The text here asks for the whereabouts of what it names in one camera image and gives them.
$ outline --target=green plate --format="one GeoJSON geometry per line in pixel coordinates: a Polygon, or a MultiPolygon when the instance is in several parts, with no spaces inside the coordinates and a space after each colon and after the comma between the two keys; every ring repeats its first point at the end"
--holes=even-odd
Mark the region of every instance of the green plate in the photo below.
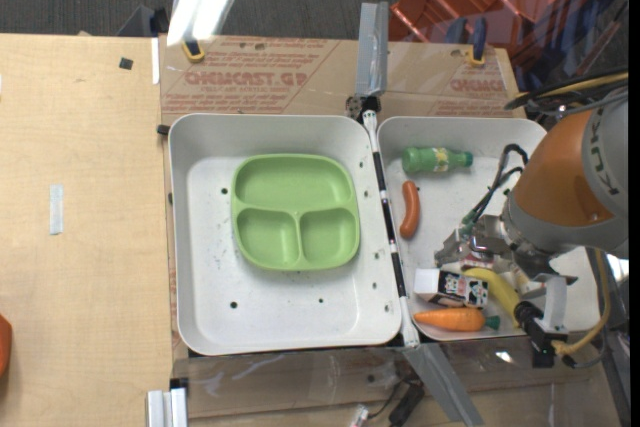
{"type": "Polygon", "coordinates": [[[251,157],[236,170],[231,192],[236,242],[259,267],[330,269],[358,251],[355,189],[333,159],[290,153],[251,157]]]}

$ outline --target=wooden surface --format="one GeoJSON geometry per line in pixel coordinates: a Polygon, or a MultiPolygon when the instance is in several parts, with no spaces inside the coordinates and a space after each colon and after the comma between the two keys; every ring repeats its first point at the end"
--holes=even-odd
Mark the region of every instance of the wooden surface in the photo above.
{"type": "Polygon", "coordinates": [[[158,85],[145,39],[0,36],[0,425],[142,426],[171,371],[158,85]],[[119,68],[132,59],[131,70],[119,68]],[[49,234],[49,187],[64,229],[49,234]]]}

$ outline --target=sausage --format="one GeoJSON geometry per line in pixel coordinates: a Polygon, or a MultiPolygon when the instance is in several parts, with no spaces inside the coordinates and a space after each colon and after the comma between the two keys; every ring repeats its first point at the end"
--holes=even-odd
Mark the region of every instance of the sausage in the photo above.
{"type": "Polygon", "coordinates": [[[400,235],[405,239],[410,239],[418,227],[420,219],[420,198],[418,188],[411,180],[402,184],[402,196],[404,197],[405,214],[400,225],[400,235]]]}

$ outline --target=yellow banana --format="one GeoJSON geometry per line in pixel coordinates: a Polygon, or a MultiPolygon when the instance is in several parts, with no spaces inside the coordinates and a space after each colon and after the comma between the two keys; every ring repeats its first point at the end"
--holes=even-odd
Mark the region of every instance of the yellow banana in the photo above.
{"type": "Polygon", "coordinates": [[[500,305],[507,311],[513,321],[513,327],[517,328],[519,326],[514,311],[516,305],[520,302],[520,296],[506,279],[500,276],[500,274],[483,267],[472,267],[463,271],[463,274],[470,278],[481,279],[489,283],[489,296],[495,297],[500,305]]]}

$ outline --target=green bottle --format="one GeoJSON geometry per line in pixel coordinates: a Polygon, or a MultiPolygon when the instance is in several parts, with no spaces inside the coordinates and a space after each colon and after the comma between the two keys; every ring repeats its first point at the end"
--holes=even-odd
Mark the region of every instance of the green bottle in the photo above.
{"type": "Polygon", "coordinates": [[[473,155],[468,151],[455,152],[448,148],[405,148],[402,152],[402,169],[405,173],[426,171],[444,173],[456,167],[469,167],[473,155]]]}

